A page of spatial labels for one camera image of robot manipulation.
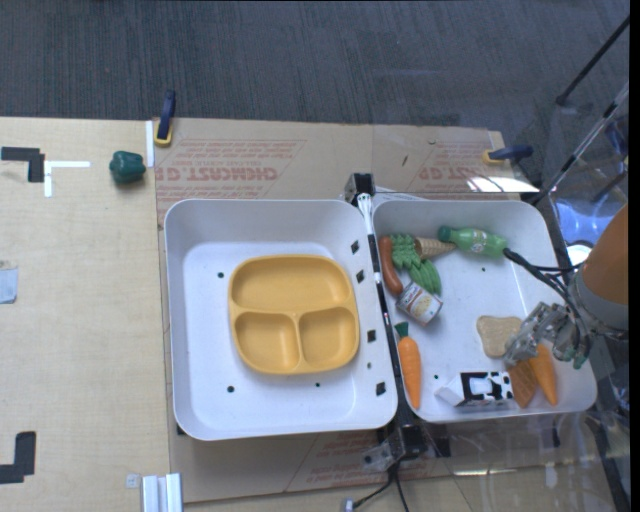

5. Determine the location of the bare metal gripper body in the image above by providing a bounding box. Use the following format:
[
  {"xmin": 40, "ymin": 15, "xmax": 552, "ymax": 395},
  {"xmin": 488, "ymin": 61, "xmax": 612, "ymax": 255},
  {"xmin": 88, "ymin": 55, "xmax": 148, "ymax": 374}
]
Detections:
[{"xmin": 521, "ymin": 300, "xmax": 592, "ymax": 362}]

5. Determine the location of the tan bread slice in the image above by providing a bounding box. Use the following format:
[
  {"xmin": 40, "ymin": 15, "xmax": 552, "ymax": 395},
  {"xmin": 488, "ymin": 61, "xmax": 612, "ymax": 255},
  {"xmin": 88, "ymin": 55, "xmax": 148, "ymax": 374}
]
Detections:
[{"xmin": 475, "ymin": 314, "xmax": 524, "ymax": 359}]

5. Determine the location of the orange carrot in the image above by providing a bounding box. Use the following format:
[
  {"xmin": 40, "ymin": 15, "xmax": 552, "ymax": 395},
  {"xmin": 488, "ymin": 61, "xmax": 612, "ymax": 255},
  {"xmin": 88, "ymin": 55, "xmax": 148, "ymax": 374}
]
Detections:
[
  {"xmin": 394, "ymin": 321, "xmax": 423, "ymax": 411},
  {"xmin": 528, "ymin": 342, "xmax": 559, "ymax": 407}
]

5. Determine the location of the orange textured wedge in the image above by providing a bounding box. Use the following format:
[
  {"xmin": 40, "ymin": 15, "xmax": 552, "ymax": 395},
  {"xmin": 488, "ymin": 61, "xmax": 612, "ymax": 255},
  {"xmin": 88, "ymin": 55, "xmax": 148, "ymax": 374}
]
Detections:
[{"xmin": 506, "ymin": 358, "xmax": 539, "ymax": 409}]

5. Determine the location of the white plastic tray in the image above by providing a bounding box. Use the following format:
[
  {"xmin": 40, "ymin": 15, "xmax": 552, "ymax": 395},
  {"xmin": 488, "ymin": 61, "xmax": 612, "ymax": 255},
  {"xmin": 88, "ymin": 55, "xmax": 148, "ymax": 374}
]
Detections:
[
  {"xmin": 372, "ymin": 198, "xmax": 599, "ymax": 425},
  {"xmin": 163, "ymin": 198, "xmax": 400, "ymax": 442}
]

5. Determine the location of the black and white carton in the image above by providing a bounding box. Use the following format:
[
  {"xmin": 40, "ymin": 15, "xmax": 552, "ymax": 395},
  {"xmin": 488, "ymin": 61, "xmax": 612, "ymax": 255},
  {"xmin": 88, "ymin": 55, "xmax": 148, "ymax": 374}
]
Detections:
[{"xmin": 433, "ymin": 370, "xmax": 515, "ymax": 409}]

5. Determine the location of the small white labelled can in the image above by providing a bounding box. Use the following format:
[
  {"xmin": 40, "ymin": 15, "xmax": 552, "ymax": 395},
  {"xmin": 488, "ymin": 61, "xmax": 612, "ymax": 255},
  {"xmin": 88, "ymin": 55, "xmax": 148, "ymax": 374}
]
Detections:
[{"xmin": 395, "ymin": 281, "xmax": 444, "ymax": 327}]

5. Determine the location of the green bottle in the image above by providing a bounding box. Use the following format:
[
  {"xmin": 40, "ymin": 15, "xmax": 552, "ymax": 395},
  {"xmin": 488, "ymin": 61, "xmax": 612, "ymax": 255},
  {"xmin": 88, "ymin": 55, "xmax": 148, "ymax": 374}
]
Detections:
[{"xmin": 437, "ymin": 225, "xmax": 509, "ymax": 260}]

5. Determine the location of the green leafy vegetable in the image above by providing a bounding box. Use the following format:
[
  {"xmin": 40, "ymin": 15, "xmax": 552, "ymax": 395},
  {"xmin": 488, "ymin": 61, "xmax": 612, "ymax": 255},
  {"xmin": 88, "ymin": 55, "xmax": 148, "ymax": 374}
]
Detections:
[{"xmin": 389, "ymin": 233, "xmax": 444, "ymax": 297}]

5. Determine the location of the tan ice cream cone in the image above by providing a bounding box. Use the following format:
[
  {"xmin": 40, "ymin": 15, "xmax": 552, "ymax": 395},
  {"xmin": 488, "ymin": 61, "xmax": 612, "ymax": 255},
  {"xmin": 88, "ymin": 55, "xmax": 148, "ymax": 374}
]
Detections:
[{"xmin": 413, "ymin": 236, "xmax": 457, "ymax": 261}]

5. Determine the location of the red-brown sausage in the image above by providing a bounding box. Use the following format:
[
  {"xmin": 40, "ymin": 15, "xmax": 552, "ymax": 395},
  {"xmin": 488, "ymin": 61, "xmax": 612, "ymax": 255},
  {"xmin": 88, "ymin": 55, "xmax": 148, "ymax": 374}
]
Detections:
[{"xmin": 377, "ymin": 235, "xmax": 405, "ymax": 297}]

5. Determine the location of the yellow divided plate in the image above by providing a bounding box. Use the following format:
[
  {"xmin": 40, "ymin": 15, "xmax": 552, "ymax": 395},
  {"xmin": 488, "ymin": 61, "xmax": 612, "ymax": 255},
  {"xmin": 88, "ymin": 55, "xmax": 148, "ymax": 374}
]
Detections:
[{"xmin": 227, "ymin": 253, "xmax": 361, "ymax": 376}]

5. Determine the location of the brown cardboard board red print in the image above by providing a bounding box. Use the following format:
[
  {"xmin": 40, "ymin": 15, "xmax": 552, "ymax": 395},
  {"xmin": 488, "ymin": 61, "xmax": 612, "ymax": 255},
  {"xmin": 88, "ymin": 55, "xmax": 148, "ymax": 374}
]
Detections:
[{"xmin": 151, "ymin": 117, "xmax": 566, "ymax": 505}]

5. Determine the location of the green bell pepper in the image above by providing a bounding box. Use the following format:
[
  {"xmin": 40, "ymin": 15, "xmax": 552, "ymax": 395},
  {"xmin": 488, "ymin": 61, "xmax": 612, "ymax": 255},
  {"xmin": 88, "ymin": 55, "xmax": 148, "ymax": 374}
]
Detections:
[{"xmin": 108, "ymin": 150, "xmax": 148, "ymax": 185}]

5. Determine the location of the black block with thin wires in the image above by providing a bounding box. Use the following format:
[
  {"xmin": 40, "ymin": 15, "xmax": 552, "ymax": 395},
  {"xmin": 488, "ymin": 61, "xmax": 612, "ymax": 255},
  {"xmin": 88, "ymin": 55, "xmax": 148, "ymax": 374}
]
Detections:
[
  {"xmin": 361, "ymin": 423, "xmax": 432, "ymax": 472},
  {"xmin": 344, "ymin": 172, "xmax": 377, "ymax": 202}
]

